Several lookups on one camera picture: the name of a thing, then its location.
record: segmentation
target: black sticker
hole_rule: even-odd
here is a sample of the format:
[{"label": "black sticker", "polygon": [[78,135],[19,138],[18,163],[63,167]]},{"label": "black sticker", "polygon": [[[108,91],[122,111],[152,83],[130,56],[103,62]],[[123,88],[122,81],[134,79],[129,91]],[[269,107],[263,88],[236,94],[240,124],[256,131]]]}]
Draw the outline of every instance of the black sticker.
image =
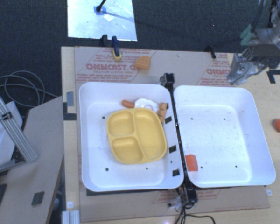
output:
[{"label": "black sticker", "polygon": [[67,103],[63,103],[63,120],[77,120],[77,114],[67,113]]},{"label": "black sticker", "polygon": [[179,170],[178,169],[172,171],[172,176],[173,177],[178,176],[178,175],[179,175]]},{"label": "black sticker", "polygon": [[169,148],[169,153],[172,153],[172,152],[174,152],[174,151],[176,151],[176,145],[171,146],[171,147]]},{"label": "black sticker", "polygon": [[34,206],[37,204],[41,204],[44,194],[45,194],[45,192],[35,193],[31,205]]},{"label": "black sticker", "polygon": [[169,123],[170,121],[172,121],[171,116],[169,116],[168,118],[165,118],[165,124]]}]

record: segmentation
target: gray carpet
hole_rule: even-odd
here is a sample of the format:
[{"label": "gray carpet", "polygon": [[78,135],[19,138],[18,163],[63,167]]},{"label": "gray carpet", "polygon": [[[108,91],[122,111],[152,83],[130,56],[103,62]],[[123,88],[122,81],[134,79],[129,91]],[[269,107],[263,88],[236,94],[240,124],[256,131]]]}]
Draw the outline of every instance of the gray carpet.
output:
[{"label": "gray carpet", "polygon": [[[259,0],[132,1],[138,41],[121,47],[203,51],[212,45],[216,52],[241,52],[239,34]],[[267,25],[269,5],[259,28]],[[98,46],[98,40],[67,37],[67,0],[0,0],[0,76],[29,70],[47,91],[61,95],[60,47],[75,45]]]}]

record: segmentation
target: black clamp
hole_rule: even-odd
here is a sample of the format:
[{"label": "black clamp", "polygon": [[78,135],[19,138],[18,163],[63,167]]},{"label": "black clamp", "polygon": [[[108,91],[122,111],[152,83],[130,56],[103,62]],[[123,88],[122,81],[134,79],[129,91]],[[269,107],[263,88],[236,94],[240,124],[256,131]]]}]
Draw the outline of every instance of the black clamp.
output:
[{"label": "black clamp", "polygon": [[213,49],[212,46],[208,45],[208,46],[204,49],[204,52],[210,52],[211,58],[213,58],[213,59],[216,58],[215,50]]},{"label": "black clamp", "polygon": [[109,44],[108,35],[103,35],[101,39],[99,39],[98,45],[100,47],[113,47],[112,54],[115,60],[120,60],[122,55],[119,50],[119,43],[116,36],[112,37],[112,45]]}]

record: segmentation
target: white tray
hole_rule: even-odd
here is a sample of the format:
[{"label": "white tray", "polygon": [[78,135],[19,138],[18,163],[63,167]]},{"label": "white tray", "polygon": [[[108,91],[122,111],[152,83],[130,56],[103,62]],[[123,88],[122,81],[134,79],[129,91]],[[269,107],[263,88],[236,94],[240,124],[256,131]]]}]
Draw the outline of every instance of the white tray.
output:
[{"label": "white tray", "polygon": [[243,88],[179,86],[175,106],[188,172],[201,188],[269,185],[276,173],[252,94]]},{"label": "white tray", "polygon": [[[172,121],[164,125],[168,150],[154,162],[127,165],[114,157],[107,137],[106,123],[110,114],[126,109],[122,100],[151,99],[168,103],[167,117]],[[82,180],[92,191],[137,189],[174,189],[181,185],[184,176],[174,116],[169,92],[156,84],[116,84],[90,82],[79,90]],[[169,148],[176,151],[169,153]]]},{"label": "white tray", "polygon": [[[195,155],[198,171],[188,172],[198,187],[268,185],[275,179],[252,95],[242,88],[180,86],[174,92],[185,155]],[[164,124],[166,155],[155,162],[126,165],[112,154],[106,131],[122,100],[168,103]],[[79,90],[82,180],[92,191],[174,189],[184,179],[167,89],[156,84],[89,82]],[[175,146],[176,151],[169,152]]]}]

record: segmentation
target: metal bracket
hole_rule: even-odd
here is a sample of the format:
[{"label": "metal bracket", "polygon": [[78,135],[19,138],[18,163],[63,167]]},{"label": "metal bracket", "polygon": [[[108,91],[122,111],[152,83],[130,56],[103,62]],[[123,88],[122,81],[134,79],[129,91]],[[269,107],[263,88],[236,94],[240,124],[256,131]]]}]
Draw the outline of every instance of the metal bracket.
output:
[{"label": "metal bracket", "polygon": [[11,112],[7,112],[6,114],[3,114],[2,115],[2,118],[0,119],[1,120],[6,120],[6,119],[10,119],[13,115],[11,114]]},{"label": "metal bracket", "polygon": [[231,63],[231,71],[227,76],[230,84],[240,85],[247,82],[247,78],[252,75],[257,75],[266,69],[268,65],[263,65],[259,62],[249,62],[237,53],[234,54]]},{"label": "metal bracket", "polygon": [[61,220],[62,224],[80,224],[80,212],[79,210],[63,211]]}]

